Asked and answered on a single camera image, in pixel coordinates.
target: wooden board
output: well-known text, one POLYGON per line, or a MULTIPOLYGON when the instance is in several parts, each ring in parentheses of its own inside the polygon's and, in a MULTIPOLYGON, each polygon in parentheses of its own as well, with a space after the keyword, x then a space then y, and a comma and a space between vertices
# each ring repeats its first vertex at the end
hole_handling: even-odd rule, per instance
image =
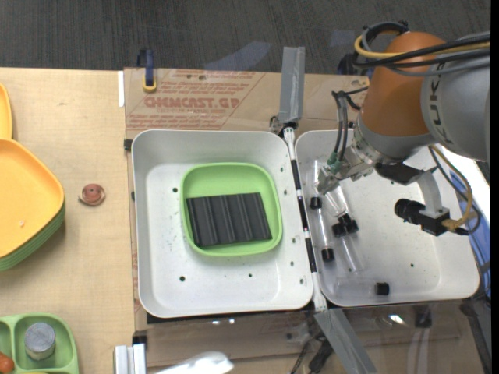
POLYGON ((48 312, 76 340, 82 374, 112 372, 133 336, 133 288, 123 108, 117 72, 0 68, 14 137, 65 190, 65 223, 40 249, 0 272, 0 316, 48 312), (88 183, 106 199, 78 201, 88 183))

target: yellow plate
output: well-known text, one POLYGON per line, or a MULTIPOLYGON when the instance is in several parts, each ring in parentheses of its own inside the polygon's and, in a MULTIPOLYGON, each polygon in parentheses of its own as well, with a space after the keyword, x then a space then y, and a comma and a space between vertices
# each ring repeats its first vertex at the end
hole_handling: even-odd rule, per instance
POLYGON ((42 231, 64 204, 59 180, 11 136, 9 96, 0 84, 0 259, 42 231))
POLYGON ((7 90, 0 83, 0 139, 12 137, 12 114, 7 90))

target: gray carpet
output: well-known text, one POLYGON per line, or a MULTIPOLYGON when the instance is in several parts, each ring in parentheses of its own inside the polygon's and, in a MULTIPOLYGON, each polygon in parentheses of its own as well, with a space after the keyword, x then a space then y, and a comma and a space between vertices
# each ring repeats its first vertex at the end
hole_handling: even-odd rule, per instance
POLYGON ((0 65, 122 69, 141 48, 156 66, 335 73, 362 26, 404 19, 445 40, 490 29, 491 0, 0 0, 0 65))

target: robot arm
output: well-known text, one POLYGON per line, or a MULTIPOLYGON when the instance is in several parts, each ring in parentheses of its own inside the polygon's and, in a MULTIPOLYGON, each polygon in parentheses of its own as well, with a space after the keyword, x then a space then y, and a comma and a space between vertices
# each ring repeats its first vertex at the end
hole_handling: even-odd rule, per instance
MULTIPOLYGON (((431 173, 411 168, 404 160, 439 143, 456 154, 490 163, 490 32, 444 43, 433 35, 411 32, 405 24, 379 24, 367 28, 356 49, 378 58, 360 66, 376 68, 353 142, 341 153, 334 152, 320 169, 317 191, 325 194, 340 181, 374 170, 400 184, 418 182, 426 209, 401 200, 395 212, 408 221, 416 217, 411 212, 422 213, 423 230, 439 235, 447 230, 441 223, 448 220, 448 211, 439 198, 431 197, 438 192, 436 183, 431 173), (369 42, 376 32, 386 30, 399 35, 384 53, 373 53, 369 42)), ((344 104, 341 96, 337 103, 344 104)))

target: black cable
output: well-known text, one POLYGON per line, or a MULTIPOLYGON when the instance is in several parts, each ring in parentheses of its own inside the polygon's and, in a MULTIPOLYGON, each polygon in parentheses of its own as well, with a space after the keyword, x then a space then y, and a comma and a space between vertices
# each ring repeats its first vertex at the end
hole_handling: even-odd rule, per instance
POLYGON ((430 71, 423 71, 423 72, 409 72, 403 69, 395 69, 395 68, 389 68, 389 69, 403 76, 422 77, 422 76, 441 76, 444 74, 454 73, 458 71, 469 71, 472 69, 484 68, 486 66, 490 66, 490 59, 484 62, 466 62, 464 65, 457 64, 450 66, 448 68, 431 69, 430 71))
POLYGON ((302 361, 305 358, 306 353, 308 352, 309 346, 310 346, 310 341, 308 340, 302 348, 302 351, 299 353, 298 358, 296 359, 295 365, 289 372, 289 374, 296 374, 296 371, 299 369, 299 367, 302 365, 302 361))
POLYGON ((350 107, 352 107, 353 109, 355 109, 356 111, 360 111, 360 106, 357 105, 356 103, 353 102, 352 98, 348 95, 345 96, 345 99, 348 101, 350 107))
MULTIPOLYGON (((468 199, 466 198, 466 195, 465 193, 463 193, 460 189, 458 189, 458 187, 454 184, 454 182, 447 176, 447 173, 445 173, 445 170, 444 168, 442 167, 440 161, 438 160, 437 158, 437 155, 435 154, 435 152, 428 147, 428 150, 430 151, 430 154, 431 154, 431 157, 434 159, 435 161, 435 164, 437 165, 438 167, 438 170, 441 172, 441 174, 444 176, 445 180, 447 180, 447 182, 452 186, 452 188, 466 201, 468 202, 468 199)), ((478 209, 478 207, 475 205, 475 203, 472 203, 472 208, 473 210, 475 211, 476 213, 476 223, 475 225, 473 226, 473 228, 469 229, 467 231, 467 234, 462 234, 462 235, 471 235, 473 234, 476 229, 480 226, 480 222, 482 220, 482 214, 480 212, 480 210, 478 209)))
POLYGON ((357 89, 357 90, 352 90, 352 91, 340 91, 338 92, 338 94, 340 95, 345 95, 345 96, 349 96, 351 94, 356 94, 356 93, 360 93, 361 91, 365 91, 369 89, 369 86, 365 86, 365 87, 361 87, 360 89, 357 89))
POLYGON ((480 50, 474 50, 474 51, 471 51, 469 53, 448 55, 446 57, 427 59, 425 61, 419 61, 419 62, 403 62, 400 64, 389 64, 389 65, 383 65, 383 66, 386 66, 387 68, 390 68, 390 69, 414 68, 417 66, 441 64, 443 62, 461 61, 461 60, 472 59, 472 58, 481 58, 481 57, 486 57, 488 55, 490 55, 490 48, 482 48, 480 50))
POLYGON ((488 42, 488 41, 490 41, 489 34, 483 35, 483 36, 469 37, 469 38, 461 39, 461 40, 457 40, 457 41, 449 41, 449 42, 446 42, 443 44, 438 44, 436 46, 431 46, 431 47, 427 47, 427 48, 420 48, 419 50, 409 51, 407 53, 402 53, 399 55, 394 55, 393 57, 382 58, 382 59, 378 59, 378 60, 367 62, 367 63, 353 62, 352 65, 357 69, 373 68, 376 66, 382 66, 382 65, 386 65, 386 64, 394 64, 396 62, 406 60, 409 58, 419 57, 421 55, 429 55, 429 54, 433 54, 433 53, 436 54, 438 52, 448 50, 449 48, 469 46, 471 44, 483 43, 483 42, 488 42))
MULTIPOLYGON (((459 185, 460 185, 461 187, 465 187, 465 186, 462 184, 461 180, 460 180, 457 176, 456 176, 456 180, 459 182, 459 185)), ((460 193, 460 190, 459 190, 459 189, 455 188, 455 190, 456 190, 456 192, 459 192, 459 195, 460 195, 460 196, 461 196, 461 197, 462 197, 465 201, 467 201, 466 197, 465 197, 462 193, 460 193)), ((472 240, 473 240, 473 241, 475 242, 475 244, 476 244, 476 249, 474 249, 475 254, 477 254, 477 255, 479 256, 479 258, 482 260, 482 262, 484 262, 484 264, 486 264, 485 256, 482 254, 482 251, 480 250, 480 247, 479 247, 479 243, 478 243, 478 241, 476 240, 476 236, 475 236, 475 230, 476 230, 477 228, 479 228, 479 227, 480 227, 480 223, 481 223, 481 219, 482 219, 482 217, 481 217, 481 212, 480 212, 480 210, 479 210, 479 209, 478 209, 478 208, 477 208, 474 204, 473 204, 472 206, 473 206, 473 209, 475 210, 475 212, 477 213, 477 220, 476 220, 475 226, 473 226, 473 229, 472 229, 472 230, 467 231, 468 233, 466 233, 466 234, 462 234, 462 235, 469 235, 469 236, 472 238, 472 240)), ((491 288, 491 286, 492 286, 492 285, 491 285, 491 280, 490 280, 490 275, 487 273, 487 270, 484 270, 484 271, 482 270, 482 269, 483 269, 483 265, 482 265, 482 263, 480 263, 480 261, 477 261, 477 262, 476 262, 476 265, 478 266, 478 270, 479 270, 479 272, 480 272, 483 276, 487 277, 488 284, 485 284, 485 283, 484 283, 484 281, 485 281, 485 280, 484 280, 483 278, 482 278, 481 283, 483 284, 483 295, 484 295, 486 298, 489 298, 489 295, 487 294, 487 292, 490 290, 490 288, 491 288)))
MULTIPOLYGON (((363 47, 367 50, 370 50, 370 44, 378 37, 378 35, 387 33, 387 31, 390 32, 395 32, 398 33, 398 35, 401 35, 407 31, 409 31, 409 25, 407 21, 398 21, 397 23, 394 22, 383 22, 383 23, 375 23, 374 25, 370 26, 364 26, 364 32, 363 32, 363 40, 366 42, 367 46, 363 45, 363 47)), ((352 59, 354 62, 357 61, 357 58, 359 57, 359 53, 357 50, 354 50, 352 54, 352 59)), ((363 71, 360 71, 360 75, 366 75, 368 72, 368 69, 364 69, 363 71)))
POLYGON ((340 161, 343 161, 343 157, 345 156, 346 142, 349 135, 349 113, 347 111, 346 104, 342 105, 342 109, 343 109, 343 144, 342 144, 342 150, 338 154, 338 159, 340 161))
POLYGON ((325 339, 322 341, 319 350, 315 356, 309 362, 310 372, 319 373, 322 368, 326 365, 327 360, 333 353, 333 347, 329 343, 329 340, 325 339))
MULTIPOLYGON (((340 110, 340 101, 338 98, 338 94, 335 93, 334 91, 331 91, 332 96, 334 97, 334 100, 336 101, 336 105, 338 108, 338 111, 340 110)), ((342 116, 338 115, 340 120, 338 121, 338 134, 336 135, 336 144, 334 145, 334 152, 338 153, 338 149, 340 147, 340 142, 342 140, 342 132, 343 132, 343 121, 342 121, 342 116)))

